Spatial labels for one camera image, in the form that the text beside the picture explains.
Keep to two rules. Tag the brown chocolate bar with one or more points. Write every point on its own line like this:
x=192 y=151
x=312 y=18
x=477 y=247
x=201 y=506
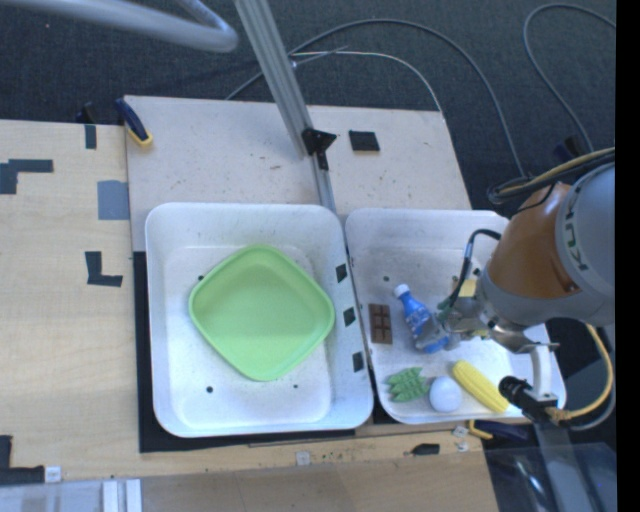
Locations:
x=380 y=324

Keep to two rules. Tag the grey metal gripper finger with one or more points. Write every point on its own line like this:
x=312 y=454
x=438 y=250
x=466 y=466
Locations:
x=424 y=345
x=452 y=340

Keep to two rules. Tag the black block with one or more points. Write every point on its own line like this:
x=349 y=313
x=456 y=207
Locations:
x=364 y=140

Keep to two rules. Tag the pale yellow block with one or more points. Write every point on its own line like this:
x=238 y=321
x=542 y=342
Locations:
x=469 y=288

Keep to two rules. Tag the white plastic tray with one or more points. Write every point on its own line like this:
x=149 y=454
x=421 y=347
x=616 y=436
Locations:
x=170 y=310
x=400 y=240

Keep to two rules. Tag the white egg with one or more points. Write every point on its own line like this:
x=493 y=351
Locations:
x=445 y=395

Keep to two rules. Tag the pale wood board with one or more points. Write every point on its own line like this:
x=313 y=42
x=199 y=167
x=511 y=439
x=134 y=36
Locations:
x=225 y=155

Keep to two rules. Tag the blue plastic bottle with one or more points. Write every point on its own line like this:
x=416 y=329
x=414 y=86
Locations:
x=416 y=315

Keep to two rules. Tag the yellow corn cob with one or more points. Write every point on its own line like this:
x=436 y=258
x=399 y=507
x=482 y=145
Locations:
x=479 y=386

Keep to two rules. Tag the green plate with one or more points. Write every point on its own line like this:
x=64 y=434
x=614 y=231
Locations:
x=260 y=312

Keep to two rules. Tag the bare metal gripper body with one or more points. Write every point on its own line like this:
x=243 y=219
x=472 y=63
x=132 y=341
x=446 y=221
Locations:
x=470 y=315

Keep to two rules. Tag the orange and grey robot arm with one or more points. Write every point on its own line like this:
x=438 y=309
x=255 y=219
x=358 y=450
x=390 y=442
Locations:
x=535 y=260

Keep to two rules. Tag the black cylinder on white bracket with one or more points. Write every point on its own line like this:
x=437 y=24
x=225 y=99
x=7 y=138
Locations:
x=525 y=395

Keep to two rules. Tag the green pea pods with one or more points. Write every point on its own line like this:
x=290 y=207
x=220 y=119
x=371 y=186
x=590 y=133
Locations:
x=407 y=385

